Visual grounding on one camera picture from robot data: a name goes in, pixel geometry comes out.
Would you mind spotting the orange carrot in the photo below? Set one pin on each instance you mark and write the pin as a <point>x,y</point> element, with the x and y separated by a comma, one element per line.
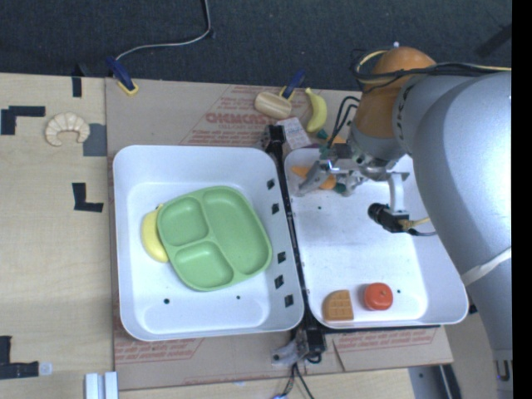
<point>300,170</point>

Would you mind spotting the green divided plate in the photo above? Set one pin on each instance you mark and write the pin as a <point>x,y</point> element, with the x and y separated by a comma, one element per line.
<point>216,239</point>

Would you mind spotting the beige toy bread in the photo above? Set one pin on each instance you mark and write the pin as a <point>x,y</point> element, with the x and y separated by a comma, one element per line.
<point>272,105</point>

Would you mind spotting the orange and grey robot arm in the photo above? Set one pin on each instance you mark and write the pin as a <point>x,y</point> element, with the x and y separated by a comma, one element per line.
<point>457,148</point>

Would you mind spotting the brown toy waffle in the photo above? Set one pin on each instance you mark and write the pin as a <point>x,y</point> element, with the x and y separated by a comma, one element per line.
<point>337,306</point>

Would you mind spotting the white carton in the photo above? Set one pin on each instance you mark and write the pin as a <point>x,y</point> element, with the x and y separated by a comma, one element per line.
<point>296,133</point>

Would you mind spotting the orange toy tomato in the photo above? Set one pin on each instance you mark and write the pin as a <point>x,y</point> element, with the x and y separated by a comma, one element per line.
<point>378,297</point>

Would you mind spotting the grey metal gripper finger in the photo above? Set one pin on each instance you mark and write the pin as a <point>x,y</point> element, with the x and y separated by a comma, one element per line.
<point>350,184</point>
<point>313,177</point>

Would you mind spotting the beige toy croissant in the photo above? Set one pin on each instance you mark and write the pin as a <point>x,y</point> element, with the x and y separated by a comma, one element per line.
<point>66,125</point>

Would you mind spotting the thin black rod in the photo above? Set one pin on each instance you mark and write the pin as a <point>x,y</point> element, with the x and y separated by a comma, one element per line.
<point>293,231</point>

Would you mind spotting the yellow banana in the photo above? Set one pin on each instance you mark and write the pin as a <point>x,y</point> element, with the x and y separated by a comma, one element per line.
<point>318,112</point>
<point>150,239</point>

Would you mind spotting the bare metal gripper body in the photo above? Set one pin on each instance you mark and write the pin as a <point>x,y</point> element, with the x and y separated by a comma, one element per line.
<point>347,160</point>

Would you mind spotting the black cylinder on white bracket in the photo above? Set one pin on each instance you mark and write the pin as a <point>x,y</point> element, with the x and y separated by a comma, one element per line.
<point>388,216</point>

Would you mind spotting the brown cardboard board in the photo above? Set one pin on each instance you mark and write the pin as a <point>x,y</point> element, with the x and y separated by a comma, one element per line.
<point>166,114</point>

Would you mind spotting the white plastic tray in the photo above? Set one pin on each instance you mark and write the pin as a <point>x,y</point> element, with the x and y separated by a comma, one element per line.
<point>365,256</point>
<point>145,306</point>

